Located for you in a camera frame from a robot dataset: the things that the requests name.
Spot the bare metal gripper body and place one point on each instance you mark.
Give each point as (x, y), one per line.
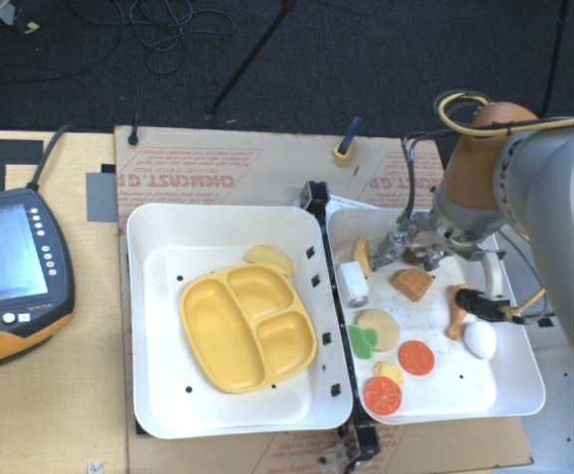
(457, 242)

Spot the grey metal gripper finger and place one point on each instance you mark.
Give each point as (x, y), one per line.
(387, 251)
(434, 260)

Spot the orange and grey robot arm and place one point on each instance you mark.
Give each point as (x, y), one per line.
(523, 185)

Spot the yellow toy fries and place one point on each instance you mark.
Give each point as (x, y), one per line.
(362, 255)

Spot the orange waffle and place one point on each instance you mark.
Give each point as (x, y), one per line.
(412, 283)

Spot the white plastic bottle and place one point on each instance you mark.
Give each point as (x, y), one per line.
(353, 282)

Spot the brown chicken drumstick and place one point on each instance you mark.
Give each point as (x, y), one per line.
(458, 316)

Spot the white paper sheet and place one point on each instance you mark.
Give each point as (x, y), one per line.
(351, 203)

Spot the tan round biscuit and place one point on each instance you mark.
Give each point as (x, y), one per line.
(383, 326)

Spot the white egg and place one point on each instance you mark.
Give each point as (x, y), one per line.
(480, 339)

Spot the thin black and white rod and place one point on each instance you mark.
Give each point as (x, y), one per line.
(342, 334)

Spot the green broccoli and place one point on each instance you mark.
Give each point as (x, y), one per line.
(363, 342)

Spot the orange round slice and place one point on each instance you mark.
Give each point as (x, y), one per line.
(416, 358)

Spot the yellow toy chips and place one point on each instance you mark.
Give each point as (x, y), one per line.
(390, 371)

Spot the white plastic tray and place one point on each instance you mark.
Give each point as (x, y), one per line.
(168, 403)
(464, 388)

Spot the red orange citrus slice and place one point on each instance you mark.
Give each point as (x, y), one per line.
(383, 396)

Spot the brown cardboard board red print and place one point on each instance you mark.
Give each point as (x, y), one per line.
(247, 171)

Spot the yellow divided plate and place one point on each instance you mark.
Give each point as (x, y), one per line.
(227, 334)

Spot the black cylinder on white bracket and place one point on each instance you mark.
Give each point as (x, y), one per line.
(479, 305)

